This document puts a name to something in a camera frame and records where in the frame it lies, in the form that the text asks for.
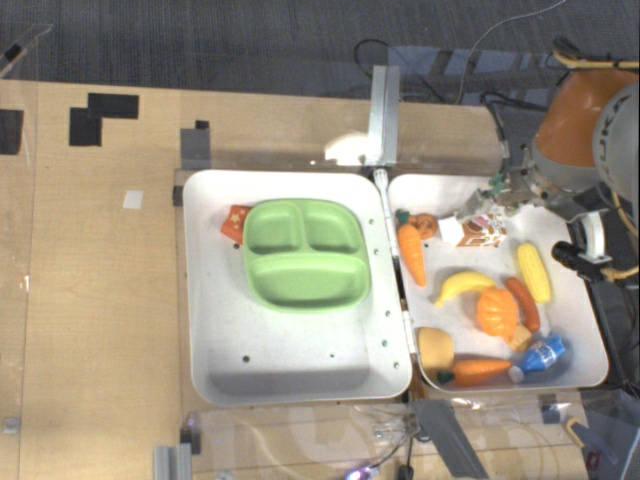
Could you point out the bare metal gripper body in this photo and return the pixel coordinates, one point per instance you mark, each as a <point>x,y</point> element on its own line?
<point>515,194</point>

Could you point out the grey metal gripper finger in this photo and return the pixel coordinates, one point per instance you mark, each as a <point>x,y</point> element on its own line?
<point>469,207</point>

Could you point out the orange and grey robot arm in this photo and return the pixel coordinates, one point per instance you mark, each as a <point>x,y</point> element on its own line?
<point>567,128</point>

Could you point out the white and brown carton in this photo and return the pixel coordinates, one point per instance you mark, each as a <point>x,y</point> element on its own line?
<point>472,237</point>

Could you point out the brown pretzel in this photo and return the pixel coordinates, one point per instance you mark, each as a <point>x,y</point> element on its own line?
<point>428,225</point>

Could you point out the orange carrot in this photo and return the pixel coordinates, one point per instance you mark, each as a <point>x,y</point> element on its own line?
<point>477,371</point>
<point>412,250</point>

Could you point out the yellow banana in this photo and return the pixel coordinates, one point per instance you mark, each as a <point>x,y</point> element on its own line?
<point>462,284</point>

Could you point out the yellow corn cob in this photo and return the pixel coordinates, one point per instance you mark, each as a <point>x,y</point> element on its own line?
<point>534,272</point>

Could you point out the red-brown sausage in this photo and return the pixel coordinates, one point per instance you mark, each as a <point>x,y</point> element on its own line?
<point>526,302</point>

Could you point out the orange pumpkin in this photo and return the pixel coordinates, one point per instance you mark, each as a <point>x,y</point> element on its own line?
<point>496,313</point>

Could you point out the small tan bread piece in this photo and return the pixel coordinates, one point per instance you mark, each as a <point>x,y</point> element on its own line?
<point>521,339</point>

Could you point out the tan bread roll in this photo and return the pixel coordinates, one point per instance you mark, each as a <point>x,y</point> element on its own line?
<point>435,348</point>

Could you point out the white plastic tray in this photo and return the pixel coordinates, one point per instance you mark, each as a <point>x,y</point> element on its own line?
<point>290,353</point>
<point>570,338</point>

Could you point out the blue bottle with white cap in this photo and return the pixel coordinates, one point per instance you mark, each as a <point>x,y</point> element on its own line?
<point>542,355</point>

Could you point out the green divided plate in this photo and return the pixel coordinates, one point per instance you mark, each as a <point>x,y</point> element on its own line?
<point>307,273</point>

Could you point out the pale wood board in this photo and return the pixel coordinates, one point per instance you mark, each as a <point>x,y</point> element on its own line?
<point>280,133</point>

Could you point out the red packet with yellow stars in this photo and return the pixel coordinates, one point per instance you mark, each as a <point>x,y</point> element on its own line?
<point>232,224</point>

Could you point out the black cylinder on white bracket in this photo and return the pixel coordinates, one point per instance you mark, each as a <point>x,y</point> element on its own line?
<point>580,259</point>

